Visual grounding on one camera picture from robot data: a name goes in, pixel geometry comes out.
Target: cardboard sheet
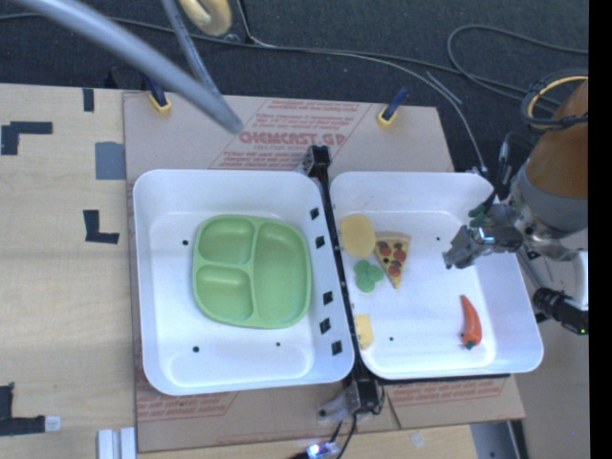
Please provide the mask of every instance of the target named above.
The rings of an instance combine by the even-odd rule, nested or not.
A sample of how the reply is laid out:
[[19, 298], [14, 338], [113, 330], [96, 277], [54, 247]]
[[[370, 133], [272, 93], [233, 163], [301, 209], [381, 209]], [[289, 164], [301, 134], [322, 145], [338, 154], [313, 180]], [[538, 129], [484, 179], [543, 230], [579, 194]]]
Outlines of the cardboard sheet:
[[[382, 128], [376, 116], [383, 104], [228, 97], [245, 124], [233, 136], [182, 98], [170, 96], [173, 105], [165, 115], [153, 109], [146, 93], [126, 94], [123, 107], [139, 451], [327, 438], [336, 425], [318, 423], [316, 407], [336, 397], [341, 382], [188, 397], [166, 396], [147, 382], [142, 372], [133, 185], [156, 168], [300, 169], [311, 144], [330, 147], [332, 179], [356, 170], [453, 171], [437, 112], [403, 106], [392, 125]], [[381, 415], [360, 421], [358, 432], [523, 415], [512, 377], [415, 382], [386, 386]]]

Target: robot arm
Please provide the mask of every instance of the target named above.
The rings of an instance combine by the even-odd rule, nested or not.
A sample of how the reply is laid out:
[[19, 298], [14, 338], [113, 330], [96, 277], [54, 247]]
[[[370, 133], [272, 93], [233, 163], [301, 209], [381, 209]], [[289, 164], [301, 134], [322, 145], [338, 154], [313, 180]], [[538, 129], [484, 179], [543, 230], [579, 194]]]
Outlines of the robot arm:
[[[581, 84], [553, 117], [535, 120], [532, 115], [536, 101], [554, 86], [572, 80], [580, 80]], [[472, 222], [459, 229], [449, 250], [443, 253], [444, 262], [448, 269], [464, 269], [480, 256], [519, 249], [555, 261], [572, 261], [579, 280], [577, 297], [540, 288], [534, 304], [546, 317], [561, 320], [567, 328], [585, 334], [588, 258], [584, 251], [566, 247], [563, 239], [588, 226], [588, 76], [547, 76], [523, 100], [521, 113], [531, 127], [543, 134], [512, 179], [508, 198], [495, 203], [493, 194], [471, 212]], [[572, 322], [565, 324], [564, 319]]]

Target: yellow toy cheese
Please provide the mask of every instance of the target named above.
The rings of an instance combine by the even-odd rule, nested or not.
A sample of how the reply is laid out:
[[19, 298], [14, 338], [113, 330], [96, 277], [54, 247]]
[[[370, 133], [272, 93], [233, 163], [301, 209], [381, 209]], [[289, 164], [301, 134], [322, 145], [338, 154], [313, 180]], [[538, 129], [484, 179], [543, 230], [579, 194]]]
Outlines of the yellow toy cheese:
[[365, 350], [374, 341], [374, 333], [372, 332], [372, 325], [370, 323], [370, 315], [364, 313], [362, 315], [355, 315], [355, 331], [357, 332], [357, 338], [360, 342], [360, 349]]
[[340, 219], [340, 238], [344, 249], [353, 256], [366, 257], [376, 245], [372, 222], [359, 213]]

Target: dark carpet floor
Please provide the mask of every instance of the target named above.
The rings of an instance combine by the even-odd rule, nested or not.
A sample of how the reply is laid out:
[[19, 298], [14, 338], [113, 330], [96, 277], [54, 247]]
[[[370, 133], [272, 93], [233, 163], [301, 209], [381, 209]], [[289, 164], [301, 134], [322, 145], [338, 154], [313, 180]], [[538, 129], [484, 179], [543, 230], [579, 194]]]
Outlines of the dark carpet floor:
[[[124, 25], [187, 69], [172, 33], [139, 24], [168, 27], [159, 0], [81, 1], [134, 21]], [[505, 135], [525, 131], [519, 102], [528, 87], [559, 70], [588, 68], [589, 0], [230, 1], [235, 20], [224, 43], [197, 41], [222, 93], [387, 102], [405, 86], [407, 104], [438, 108], [460, 171], [484, 163], [494, 176]], [[21, 12], [0, 0], [0, 82], [141, 87], [113, 55], [44, 19], [15, 16]], [[481, 158], [456, 109], [422, 78], [459, 99]], [[526, 154], [519, 148], [511, 162]]]

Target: black tape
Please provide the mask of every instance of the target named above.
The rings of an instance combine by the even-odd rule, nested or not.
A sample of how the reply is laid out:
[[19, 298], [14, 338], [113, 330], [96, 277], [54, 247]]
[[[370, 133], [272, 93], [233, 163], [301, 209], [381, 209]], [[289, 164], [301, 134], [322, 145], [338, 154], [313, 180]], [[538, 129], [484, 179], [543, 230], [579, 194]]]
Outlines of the black tape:
[[17, 134], [53, 134], [54, 124], [47, 121], [12, 120], [11, 127]]
[[20, 134], [53, 134], [52, 122], [12, 120], [11, 124], [2, 126], [0, 155], [16, 155]]
[[13, 388], [13, 382], [6, 386], [0, 386], [0, 420], [6, 420], [11, 417]]
[[0, 386], [0, 436], [43, 433], [46, 419], [43, 415], [34, 418], [12, 416], [12, 390], [14, 383]]
[[2, 126], [0, 155], [16, 155], [19, 145], [19, 133], [11, 126]]
[[94, 112], [94, 89], [83, 89], [83, 111]]
[[117, 245], [119, 243], [118, 233], [100, 233], [99, 232], [99, 211], [93, 209], [83, 210], [83, 217], [85, 218], [85, 229], [87, 235], [85, 241], [91, 241], [95, 243], [111, 243]]

